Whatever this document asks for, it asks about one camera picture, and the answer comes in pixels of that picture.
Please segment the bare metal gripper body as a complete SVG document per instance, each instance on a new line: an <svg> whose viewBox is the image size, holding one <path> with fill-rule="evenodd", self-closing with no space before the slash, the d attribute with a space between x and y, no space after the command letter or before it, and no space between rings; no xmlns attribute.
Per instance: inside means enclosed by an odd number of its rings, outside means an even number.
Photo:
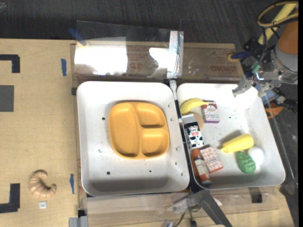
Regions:
<svg viewBox="0 0 303 227"><path fill-rule="evenodd" d="M292 85L298 83L298 73L280 65L262 64L254 74L258 81L264 83Z"/></svg>

